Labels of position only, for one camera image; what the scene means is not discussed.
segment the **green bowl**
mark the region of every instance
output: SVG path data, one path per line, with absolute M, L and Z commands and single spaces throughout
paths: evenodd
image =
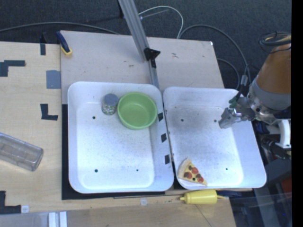
M 157 118 L 157 107 L 154 101 L 146 94 L 139 92 L 122 96 L 117 111 L 122 124 L 132 130 L 149 127 Z

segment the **black clamp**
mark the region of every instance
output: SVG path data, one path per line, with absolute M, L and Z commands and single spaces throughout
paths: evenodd
M 0 191 L 0 214 L 21 213 L 21 205 L 5 206 L 5 191 Z
M 160 51 L 153 50 L 151 48 L 144 49 L 145 58 L 146 58 L 146 60 L 151 61 L 151 67 L 153 67 L 153 68 L 157 68 L 155 59 L 159 54 L 160 54 Z

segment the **pizza slice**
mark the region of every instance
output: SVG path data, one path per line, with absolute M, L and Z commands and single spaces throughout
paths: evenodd
M 185 159 L 179 167 L 177 178 L 192 182 L 207 185 L 207 182 L 199 173 L 199 170 L 194 166 L 189 158 Z

